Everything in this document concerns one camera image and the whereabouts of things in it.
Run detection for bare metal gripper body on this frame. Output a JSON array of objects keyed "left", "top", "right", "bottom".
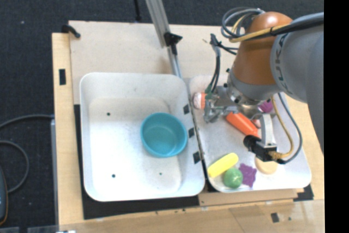
[{"left": 209, "top": 86, "right": 267, "bottom": 120}]

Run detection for pink and white toy food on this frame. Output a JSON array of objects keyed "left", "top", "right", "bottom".
[{"left": 192, "top": 92, "right": 208, "bottom": 110}]

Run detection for orange carrot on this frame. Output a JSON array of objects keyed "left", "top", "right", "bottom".
[{"left": 225, "top": 111, "right": 261, "bottom": 139}]

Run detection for purple toy food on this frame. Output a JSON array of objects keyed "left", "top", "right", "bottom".
[{"left": 258, "top": 100, "right": 274, "bottom": 114}]

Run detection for white plastic tray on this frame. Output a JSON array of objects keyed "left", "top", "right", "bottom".
[
  {"left": 79, "top": 72, "right": 206, "bottom": 202},
  {"left": 188, "top": 75, "right": 312, "bottom": 194}
]

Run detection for yellow banana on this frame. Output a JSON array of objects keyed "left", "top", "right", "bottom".
[{"left": 207, "top": 152, "right": 239, "bottom": 178}]

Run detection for blue bowl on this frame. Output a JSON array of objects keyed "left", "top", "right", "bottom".
[{"left": 140, "top": 112, "right": 188, "bottom": 158}]

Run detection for green ball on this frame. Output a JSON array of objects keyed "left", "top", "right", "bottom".
[{"left": 222, "top": 168, "right": 244, "bottom": 189}]

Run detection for beige round biscuit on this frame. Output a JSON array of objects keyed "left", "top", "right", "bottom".
[{"left": 254, "top": 156, "right": 279, "bottom": 175}]

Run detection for purple grapes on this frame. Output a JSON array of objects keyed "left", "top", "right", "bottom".
[{"left": 238, "top": 163, "right": 258, "bottom": 188}]

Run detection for brown cardboard board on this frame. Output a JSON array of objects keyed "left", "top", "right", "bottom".
[{"left": 68, "top": 20, "right": 304, "bottom": 207}]

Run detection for black cylinder on white bracket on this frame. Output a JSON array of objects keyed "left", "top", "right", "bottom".
[{"left": 243, "top": 113, "right": 278, "bottom": 163}]

